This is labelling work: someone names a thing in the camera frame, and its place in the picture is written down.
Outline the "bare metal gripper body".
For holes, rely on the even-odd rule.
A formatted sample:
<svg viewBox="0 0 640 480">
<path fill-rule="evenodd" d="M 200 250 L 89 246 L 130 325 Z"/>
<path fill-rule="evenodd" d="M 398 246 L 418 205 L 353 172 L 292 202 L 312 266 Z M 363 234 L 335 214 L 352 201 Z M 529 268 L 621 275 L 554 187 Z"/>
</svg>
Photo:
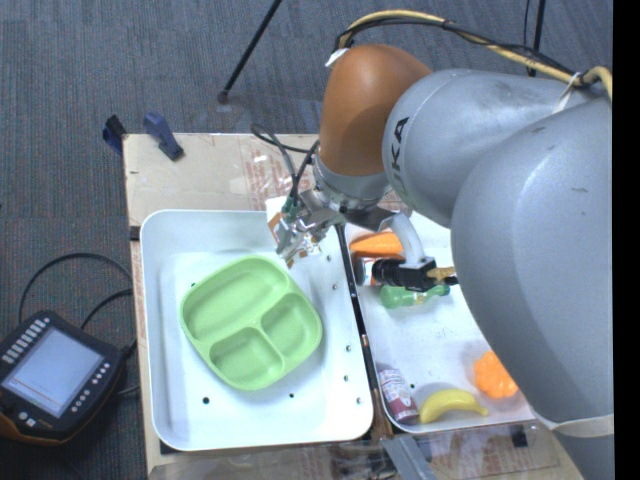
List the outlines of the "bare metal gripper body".
<svg viewBox="0 0 640 480">
<path fill-rule="evenodd" d="M 346 223 L 379 232 L 391 225 L 395 215 L 380 207 L 376 199 L 355 198 L 329 189 L 309 189 L 287 202 L 287 223 L 318 241 L 330 227 Z"/>
</svg>

